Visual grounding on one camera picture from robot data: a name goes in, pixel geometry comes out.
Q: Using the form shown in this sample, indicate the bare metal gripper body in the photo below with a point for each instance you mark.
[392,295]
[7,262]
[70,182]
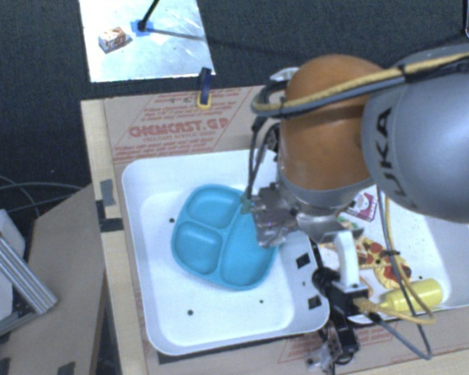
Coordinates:
[276,215]

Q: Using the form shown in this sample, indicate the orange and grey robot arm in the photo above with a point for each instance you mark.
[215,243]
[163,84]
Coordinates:
[433,145]

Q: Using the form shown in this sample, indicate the thin black rod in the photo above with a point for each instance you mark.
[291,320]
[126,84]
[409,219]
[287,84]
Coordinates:
[317,255]

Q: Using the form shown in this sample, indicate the blue divided plate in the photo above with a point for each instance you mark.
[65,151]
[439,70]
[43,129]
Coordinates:
[207,241]

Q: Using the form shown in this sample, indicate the white and red carton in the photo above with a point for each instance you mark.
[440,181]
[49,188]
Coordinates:
[364,206]

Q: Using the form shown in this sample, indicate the pizza slice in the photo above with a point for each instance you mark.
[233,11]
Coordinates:
[374,256]

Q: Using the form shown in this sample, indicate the white plastic tray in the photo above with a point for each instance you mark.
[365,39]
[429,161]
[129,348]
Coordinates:
[216,316]
[460,265]

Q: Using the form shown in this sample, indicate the brown cardboard board red print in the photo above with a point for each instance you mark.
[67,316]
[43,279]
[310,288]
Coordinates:
[176,126]

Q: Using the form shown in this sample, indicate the yellow bottle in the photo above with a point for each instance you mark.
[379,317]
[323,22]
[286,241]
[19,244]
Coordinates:
[421,293]

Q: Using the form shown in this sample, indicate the orange and white carton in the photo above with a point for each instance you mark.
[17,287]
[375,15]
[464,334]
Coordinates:
[113,38]

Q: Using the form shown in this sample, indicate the black cylinder on white bracket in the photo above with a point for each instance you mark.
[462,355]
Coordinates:
[346,257]

